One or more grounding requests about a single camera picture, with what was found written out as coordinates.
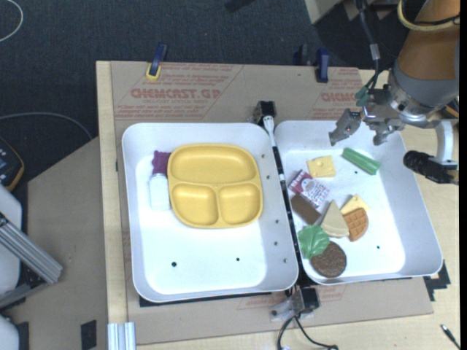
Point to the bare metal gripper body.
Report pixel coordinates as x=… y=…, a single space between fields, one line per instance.
x=397 y=109

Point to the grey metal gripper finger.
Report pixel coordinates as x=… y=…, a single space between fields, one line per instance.
x=383 y=134
x=343 y=128

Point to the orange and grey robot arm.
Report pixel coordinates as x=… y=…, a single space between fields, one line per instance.
x=428 y=53

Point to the green celery stick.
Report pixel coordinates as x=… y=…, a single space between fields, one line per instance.
x=361 y=160

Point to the yellow cheese wedge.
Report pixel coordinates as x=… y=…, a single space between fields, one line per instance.
x=355 y=203
x=322 y=167

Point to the red and white packet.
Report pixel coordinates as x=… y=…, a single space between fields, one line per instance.
x=310 y=188

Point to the thin black and white rod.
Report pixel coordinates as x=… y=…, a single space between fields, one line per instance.
x=279 y=166

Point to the white plastic tray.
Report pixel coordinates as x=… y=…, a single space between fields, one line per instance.
x=204 y=257
x=397 y=210

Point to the brown chocolate bar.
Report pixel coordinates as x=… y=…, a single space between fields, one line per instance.
x=304 y=209

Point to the beige wedge slice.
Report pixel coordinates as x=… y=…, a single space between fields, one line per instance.
x=333 y=222

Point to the orange waffle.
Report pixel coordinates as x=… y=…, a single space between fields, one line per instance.
x=357 y=226

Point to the green lettuce leaf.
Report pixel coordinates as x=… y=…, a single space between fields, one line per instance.
x=312 y=240

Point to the brown cardboard board red print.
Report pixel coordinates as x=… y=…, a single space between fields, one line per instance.
x=219 y=89

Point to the brown burger patty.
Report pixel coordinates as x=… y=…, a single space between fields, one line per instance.
x=329 y=261

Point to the yellow divided plate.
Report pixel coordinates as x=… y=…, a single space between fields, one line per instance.
x=211 y=166

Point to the white plastic bottle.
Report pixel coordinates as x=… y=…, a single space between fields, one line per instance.
x=159 y=193

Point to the black cylinder on white bracket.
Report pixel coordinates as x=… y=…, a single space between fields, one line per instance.
x=428 y=164

